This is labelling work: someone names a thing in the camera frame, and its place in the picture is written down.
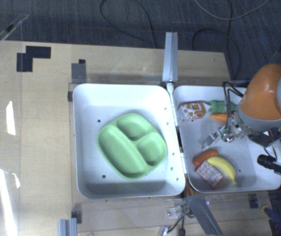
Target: metal bracket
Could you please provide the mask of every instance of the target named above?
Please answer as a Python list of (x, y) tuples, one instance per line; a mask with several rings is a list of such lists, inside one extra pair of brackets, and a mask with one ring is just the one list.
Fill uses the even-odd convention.
[(58, 221), (58, 236), (77, 236), (77, 219), (60, 219)]
[(162, 82), (178, 80), (178, 34), (167, 32), (165, 35)]

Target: wooden table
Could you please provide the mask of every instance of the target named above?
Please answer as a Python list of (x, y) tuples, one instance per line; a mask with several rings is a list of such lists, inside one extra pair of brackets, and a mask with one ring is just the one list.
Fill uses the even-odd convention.
[[(51, 58), (33, 59), (33, 72), (17, 73), (17, 53), (25, 52), (26, 46), (51, 47)], [(21, 103), (18, 107), (14, 105), (16, 132), (19, 134), (21, 131), (21, 152), (14, 157), (14, 149), (6, 151), (6, 145), (10, 146), (12, 141), (6, 141), (5, 136), (1, 145), (3, 154), (0, 155), (0, 167), (3, 166), (5, 171), (7, 165), (12, 164), (21, 184), (18, 198), (11, 197), (13, 203), (18, 204), (13, 213), (19, 221), (19, 235), (57, 235), (58, 219), (70, 218), (73, 202), (67, 93), (71, 83), (71, 64), (85, 59), (88, 82), (145, 80), (159, 78), (163, 57), (164, 50), (153, 49), (14, 41), (0, 44), (0, 77), (6, 78), (6, 83), (0, 84), (0, 92), (15, 91), (17, 101)], [(222, 53), (179, 51), (178, 63), (179, 81), (220, 85), (223, 80), (229, 79)], [(21, 82), (21, 85), (8, 86), (10, 81)], [(4, 97), (6, 93), (0, 93), (0, 101), (7, 100)], [(0, 235), (6, 235), (2, 210), (0, 198)], [(250, 217), (254, 213), (248, 207), (233, 212), (228, 207), (222, 210), (217, 207), (216, 211), (218, 214), (230, 214), (229, 220), (219, 221), (227, 235), (271, 235), (268, 221), (262, 215)], [(150, 212), (165, 216), (157, 210), (148, 210)], [(233, 214), (237, 213), (247, 218), (233, 219)], [(156, 236), (159, 229), (159, 225), (133, 227), (94, 231), (94, 235)], [(196, 219), (186, 220), (186, 231), (187, 235), (204, 235)]]

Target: white cable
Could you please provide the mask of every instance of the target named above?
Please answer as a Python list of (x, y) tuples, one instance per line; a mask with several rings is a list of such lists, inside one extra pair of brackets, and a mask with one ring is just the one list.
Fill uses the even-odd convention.
[(197, 3), (197, 5), (198, 5), (202, 10), (204, 10), (206, 13), (208, 13), (209, 15), (211, 15), (211, 16), (213, 16), (213, 17), (215, 17), (215, 18), (218, 18), (218, 19), (221, 19), (221, 20), (235, 20), (235, 19), (242, 18), (242, 17), (244, 17), (244, 16), (250, 14), (251, 12), (253, 12), (253, 11), (255, 11), (255, 10), (257, 10), (257, 9), (259, 9), (259, 8), (261, 8), (261, 7), (263, 7), (263, 6), (264, 6), (266, 3), (268, 3), (270, 0), (266, 0), (266, 1), (263, 2), (259, 7), (255, 8), (255, 9), (253, 9), (253, 10), (250, 10), (250, 11), (244, 13), (244, 14), (241, 15), (241, 16), (234, 17), (234, 18), (222, 18), (222, 17), (218, 17), (218, 16), (212, 14), (211, 12), (209, 12), (208, 10), (206, 10), (197, 0), (194, 0), (194, 1), (195, 1), (195, 3)]

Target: toy sausage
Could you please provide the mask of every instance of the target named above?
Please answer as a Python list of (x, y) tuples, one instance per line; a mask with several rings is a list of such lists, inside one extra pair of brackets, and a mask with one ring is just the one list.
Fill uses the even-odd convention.
[(200, 153), (198, 156), (193, 158), (193, 165), (199, 167), (203, 161), (207, 160), (209, 157), (218, 156), (218, 151), (216, 149), (211, 149), (205, 152)]

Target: green divided plate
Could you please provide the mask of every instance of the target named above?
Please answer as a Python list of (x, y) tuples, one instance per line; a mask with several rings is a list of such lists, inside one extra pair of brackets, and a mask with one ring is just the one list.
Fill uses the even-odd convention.
[(109, 165), (128, 180), (147, 175), (167, 157), (162, 136), (138, 114), (123, 115), (104, 126), (97, 145)]

